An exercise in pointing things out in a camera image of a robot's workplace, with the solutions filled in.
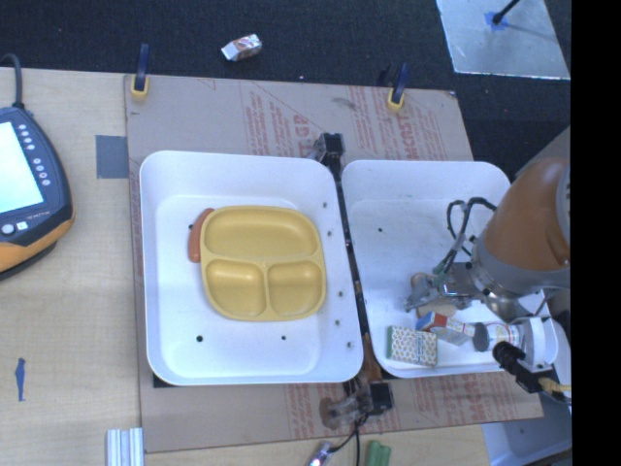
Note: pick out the green and white patterned carton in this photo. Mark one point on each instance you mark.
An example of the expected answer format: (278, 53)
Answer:
(412, 346)

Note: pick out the black cylinder on white bracket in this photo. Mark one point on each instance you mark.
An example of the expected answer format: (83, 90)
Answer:
(533, 342)

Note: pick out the white plastic tray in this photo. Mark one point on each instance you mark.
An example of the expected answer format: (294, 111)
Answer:
(242, 357)
(402, 211)

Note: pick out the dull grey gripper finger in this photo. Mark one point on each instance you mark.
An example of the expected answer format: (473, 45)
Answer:
(421, 301)
(428, 282)

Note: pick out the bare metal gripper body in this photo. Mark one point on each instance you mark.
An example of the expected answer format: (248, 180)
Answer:
(463, 287)

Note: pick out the green toy vegetable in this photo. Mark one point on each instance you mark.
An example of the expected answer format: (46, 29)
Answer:
(378, 454)

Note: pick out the red blue white small carton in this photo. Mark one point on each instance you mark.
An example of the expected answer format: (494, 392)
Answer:
(436, 322)

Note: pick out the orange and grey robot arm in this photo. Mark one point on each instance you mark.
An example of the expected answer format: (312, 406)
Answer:
(526, 221)

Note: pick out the yellow divided plate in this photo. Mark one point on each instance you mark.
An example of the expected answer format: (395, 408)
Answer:
(262, 260)

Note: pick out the brown and white packet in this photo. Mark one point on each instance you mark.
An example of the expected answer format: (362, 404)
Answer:
(242, 46)

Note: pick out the orange sausage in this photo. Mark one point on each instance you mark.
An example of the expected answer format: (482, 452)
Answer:
(194, 245)

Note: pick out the white bottle with grey cap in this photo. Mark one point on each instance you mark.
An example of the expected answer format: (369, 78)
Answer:
(502, 334)

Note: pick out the thin black rod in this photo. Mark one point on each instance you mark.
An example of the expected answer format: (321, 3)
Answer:
(350, 255)

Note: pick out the beige bread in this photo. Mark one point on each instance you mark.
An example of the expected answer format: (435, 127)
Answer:
(442, 310)

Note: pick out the brown cardboard board red print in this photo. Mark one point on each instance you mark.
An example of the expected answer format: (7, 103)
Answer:
(218, 114)

